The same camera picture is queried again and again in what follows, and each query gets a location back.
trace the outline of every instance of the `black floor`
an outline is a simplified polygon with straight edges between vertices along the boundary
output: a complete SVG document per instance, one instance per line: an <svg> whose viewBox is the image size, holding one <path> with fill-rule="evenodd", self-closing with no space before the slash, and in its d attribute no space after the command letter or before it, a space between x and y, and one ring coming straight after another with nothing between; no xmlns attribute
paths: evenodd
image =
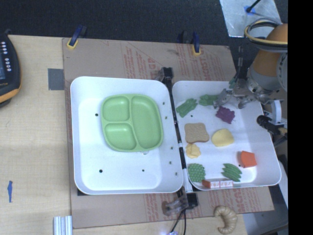
<svg viewBox="0 0 313 235"><path fill-rule="evenodd" d="M288 23L288 0L274 0ZM219 0L0 0L0 32L71 37L79 24L87 38L175 43L186 30L200 44L230 46L235 67L243 38L230 38ZM244 48L244 64L258 50Z"/></svg>

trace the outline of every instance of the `green waffle-textured toy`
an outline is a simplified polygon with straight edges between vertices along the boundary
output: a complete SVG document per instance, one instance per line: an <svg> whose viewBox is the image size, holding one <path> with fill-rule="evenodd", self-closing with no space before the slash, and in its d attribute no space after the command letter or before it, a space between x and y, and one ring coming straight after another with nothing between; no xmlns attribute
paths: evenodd
<svg viewBox="0 0 313 235"><path fill-rule="evenodd" d="M188 166L188 174L193 182L202 182L205 179L204 167L201 164L190 164Z"/></svg>

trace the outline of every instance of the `white tray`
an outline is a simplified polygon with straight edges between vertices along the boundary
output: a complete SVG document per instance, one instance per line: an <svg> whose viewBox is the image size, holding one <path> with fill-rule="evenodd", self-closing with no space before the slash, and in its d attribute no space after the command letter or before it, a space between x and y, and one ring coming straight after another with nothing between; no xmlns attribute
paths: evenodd
<svg viewBox="0 0 313 235"><path fill-rule="evenodd" d="M106 97L116 94L144 94L156 102L164 133L158 148L143 154L118 152L107 145L100 107ZM155 80L83 76L72 82L70 98L74 179L80 191L90 195L166 193L181 188L179 146L164 84Z"/></svg>
<svg viewBox="0 0 313 235"><path fill-rule="evenodd" d="M179 81L173 85L173 98L175 106L178 107L187 99L199 99L204 94L219 94L228 88L228 82L210 81ZM232 98L224 107L235 111L235 118L231 124L222 121L215 114L218 109L213 106L197 105L185 117L177 114L179 131L182 145L185 151L187 142L185 140L184 126L187 123L202 122L205 124L210 140L205 143L195 143L201 151L198 158L191 159L185 155L187 166L198 163L204 166L206 179L224 178L221 174L224 163L238 166L240 164L239 154L241 151L255 153L257 166L242 168L241 182L234 182L234 188L271 186L279 183L281 170L275 153L275 149L269 132L256 122L259 115L263 115L262 106L259 102L251 102L243 109L238 109L238 102ZM215 131L227 128L234 137L234 143L225 147L216 147L212 141ZM201 183L192 183L200 190L208 190Z"/></svg>

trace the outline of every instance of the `device screen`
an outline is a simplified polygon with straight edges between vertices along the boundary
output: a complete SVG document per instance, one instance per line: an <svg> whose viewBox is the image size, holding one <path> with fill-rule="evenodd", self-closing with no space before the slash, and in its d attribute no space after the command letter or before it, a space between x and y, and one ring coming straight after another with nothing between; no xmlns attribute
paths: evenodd
<svg viewBox="0 0 313 235"><path fill-rule="evenodd" d="M0 80L5 79L2 57L0 55Z"/></svg>

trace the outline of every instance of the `beige hose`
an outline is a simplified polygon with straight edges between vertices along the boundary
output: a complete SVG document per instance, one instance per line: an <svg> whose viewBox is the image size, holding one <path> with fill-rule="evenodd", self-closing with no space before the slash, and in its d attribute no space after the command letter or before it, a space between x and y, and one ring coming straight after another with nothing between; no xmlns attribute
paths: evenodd
<svg viewBox="0 0 313 235"><path fill-rule="evenodd" d="M214 216L221 216L224 221L225 226L218 228L221 234L230 234L236 228L238 218L231 208L227 206L217 206L214 210Z"/></svg>

